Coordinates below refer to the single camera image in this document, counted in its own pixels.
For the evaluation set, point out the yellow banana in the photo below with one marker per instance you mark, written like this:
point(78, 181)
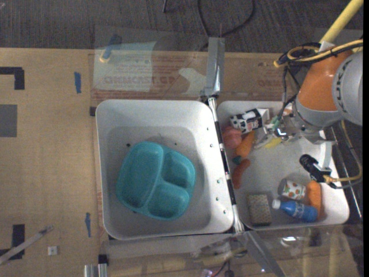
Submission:
point(273, 143)

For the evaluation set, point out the brown cardboard board red print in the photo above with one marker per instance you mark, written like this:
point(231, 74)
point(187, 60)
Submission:
point(173, 76)

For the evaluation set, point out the blue bottle with white cap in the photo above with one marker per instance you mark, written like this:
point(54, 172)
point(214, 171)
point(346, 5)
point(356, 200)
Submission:
point(299, 211)

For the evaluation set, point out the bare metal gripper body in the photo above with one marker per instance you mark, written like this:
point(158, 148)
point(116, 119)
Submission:
point(299, 131)

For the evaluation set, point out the thin black and white rod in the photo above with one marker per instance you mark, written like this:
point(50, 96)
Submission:
point(224, 160)

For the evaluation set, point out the white plastic tray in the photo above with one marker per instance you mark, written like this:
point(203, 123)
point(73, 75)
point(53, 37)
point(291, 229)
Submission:
point(161, 114)
point(276, 166)

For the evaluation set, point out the green divided plate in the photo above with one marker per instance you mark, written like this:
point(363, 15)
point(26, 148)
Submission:
point(155, 180)

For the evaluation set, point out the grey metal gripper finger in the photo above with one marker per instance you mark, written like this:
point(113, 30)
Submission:
point(263, 139)

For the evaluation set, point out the black cylinder on white bracket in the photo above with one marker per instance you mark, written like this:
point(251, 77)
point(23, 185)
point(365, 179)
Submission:
point(312, 166)

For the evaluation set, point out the orange bread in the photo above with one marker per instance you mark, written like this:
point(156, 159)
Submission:
point(314, 196)

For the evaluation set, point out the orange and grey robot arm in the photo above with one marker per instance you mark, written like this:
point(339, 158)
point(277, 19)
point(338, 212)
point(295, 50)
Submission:
point(320, 85)

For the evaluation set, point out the tan square biscuit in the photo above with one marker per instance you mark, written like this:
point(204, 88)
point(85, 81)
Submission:
point(259, 209)

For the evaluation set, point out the pink toy food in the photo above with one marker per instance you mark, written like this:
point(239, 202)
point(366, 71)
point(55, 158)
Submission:
point(231, 137)

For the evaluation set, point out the white can with orange dots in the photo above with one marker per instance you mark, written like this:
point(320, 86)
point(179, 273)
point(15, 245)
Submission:
point(292, 190)

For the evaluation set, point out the orange carrot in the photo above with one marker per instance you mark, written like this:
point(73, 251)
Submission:
point(245, 146)

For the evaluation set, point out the reddish orange sausage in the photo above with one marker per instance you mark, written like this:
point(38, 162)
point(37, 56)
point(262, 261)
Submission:
point(239, 173)

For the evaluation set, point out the black and white cow carton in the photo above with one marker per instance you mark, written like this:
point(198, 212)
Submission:
point(245, 122)

